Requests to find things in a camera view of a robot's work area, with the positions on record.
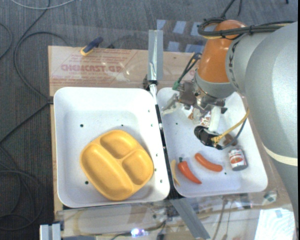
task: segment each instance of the red and white can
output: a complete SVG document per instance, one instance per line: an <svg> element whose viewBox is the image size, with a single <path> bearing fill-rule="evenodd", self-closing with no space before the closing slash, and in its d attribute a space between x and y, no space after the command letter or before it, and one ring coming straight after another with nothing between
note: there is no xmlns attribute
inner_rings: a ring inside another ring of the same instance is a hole
<svg viewBox="0 0 300 240"><path fill-rule="evenodd" d="M241 171L248 167L244 151L240 148L228 152L230 164L233 171Z"/></svg>

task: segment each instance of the red pepper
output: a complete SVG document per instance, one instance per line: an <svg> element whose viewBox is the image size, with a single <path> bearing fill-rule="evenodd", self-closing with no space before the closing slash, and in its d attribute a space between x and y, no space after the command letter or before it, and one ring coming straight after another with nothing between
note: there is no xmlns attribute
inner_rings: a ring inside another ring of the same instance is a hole
<svg viewBox="0 0 300 240"><path fill-rule="evenodd" d="M178 169L180 172L190 181L197 183L197 184L202 184L202 182L191 172L187 161L182 161L182 157L179 158L179 163L178 163Z"/></svg>

